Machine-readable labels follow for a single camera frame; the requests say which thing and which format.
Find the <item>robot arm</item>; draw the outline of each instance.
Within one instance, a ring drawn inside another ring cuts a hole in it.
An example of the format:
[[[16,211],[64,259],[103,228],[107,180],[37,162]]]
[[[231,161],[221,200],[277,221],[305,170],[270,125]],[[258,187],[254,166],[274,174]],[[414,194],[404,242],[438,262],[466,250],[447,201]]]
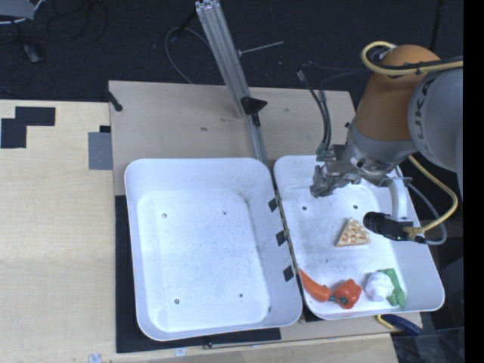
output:
[[[384,46],[379,64],[367,59],[375,45]],[[324,157],[318,157],[323,163],[315,167],[310,191],[314,197],[325,197],[362,178],[389,187],[392,215],[371,215],[364,224],[383,235],[392,232],[391,239],[404,240],[398,233],[411,222],[402,218],[399,203],[404,198],[399,193],[410,179],[389,174],[412,153],[421,152],[437,166],[456,172],[463,195],[463,67],[461,61],[442,61],[420,46],[384,42],[367,46],[362,60],[374,73],[346,143],[332,145]]]

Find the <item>black bracket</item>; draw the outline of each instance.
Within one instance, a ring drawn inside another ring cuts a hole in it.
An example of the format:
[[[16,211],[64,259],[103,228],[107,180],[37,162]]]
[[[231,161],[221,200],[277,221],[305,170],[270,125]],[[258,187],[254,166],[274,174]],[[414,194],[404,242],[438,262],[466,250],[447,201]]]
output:
[[[258,100],[252,97],[242,97],[240,103],[244,108],[245,114],[252,116],[253,124],[255,126],[260,126],[259,111],[261,111],[264,106],[267,105],[267,101]]]

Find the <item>orange chili pepper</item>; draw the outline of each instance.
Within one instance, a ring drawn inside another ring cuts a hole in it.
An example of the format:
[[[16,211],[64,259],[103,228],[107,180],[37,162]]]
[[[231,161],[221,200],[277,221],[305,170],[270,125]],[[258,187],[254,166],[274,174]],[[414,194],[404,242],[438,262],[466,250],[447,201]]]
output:
[[[344,309],[350,309],[360,298],[361,291],[361,287],[350,278],[334,291],[334,300]]]
[[[320,303],[324,303],[330,299],[331,289],[329,287],[313,281],[301,268],[299,269],[299,273],[301,274],[302,286],[306,292]]]

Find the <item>toy pizza slice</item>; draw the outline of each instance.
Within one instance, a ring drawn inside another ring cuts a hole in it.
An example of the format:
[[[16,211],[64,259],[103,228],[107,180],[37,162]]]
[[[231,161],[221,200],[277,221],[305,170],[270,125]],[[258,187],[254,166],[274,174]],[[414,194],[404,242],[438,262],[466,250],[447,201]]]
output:
[[[365,245],[370,243],[370,235],[358,221],[353,218],[348,219],[336,247]]]

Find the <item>empty white tray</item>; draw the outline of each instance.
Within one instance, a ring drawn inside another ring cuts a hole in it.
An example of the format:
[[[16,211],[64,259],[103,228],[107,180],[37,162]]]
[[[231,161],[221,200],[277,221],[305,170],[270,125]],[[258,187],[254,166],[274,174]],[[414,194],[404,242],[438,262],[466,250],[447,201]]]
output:
[[[125,173],[138,324],[177,340],[297,321],[302,298],[269,170],[142,159]]]
[[[318,302],[304,292],[306,305],[319,318],[334,320],[398,312],[431,312],[444,303],[444,290],[429,247],[415,242],[396,242],[370,233],[371,242],[354,247],[335,247],[348,218],[360,223],[370,211],[390,214],[388,188],[367,181],[338,188],[333,195],[314,198],[309,186],[315,156],[280,158],[274,168],[281,205],[289,229],[297,265],[319,284],[335,288],[352,278],[363,289],[368,275],[378,269],[394,268],[407,295],[405,307],[392,307],[386,300],[374,302],[361,293],[351,309],[334,302]],[[410,196],[407,217],[419,225]]]

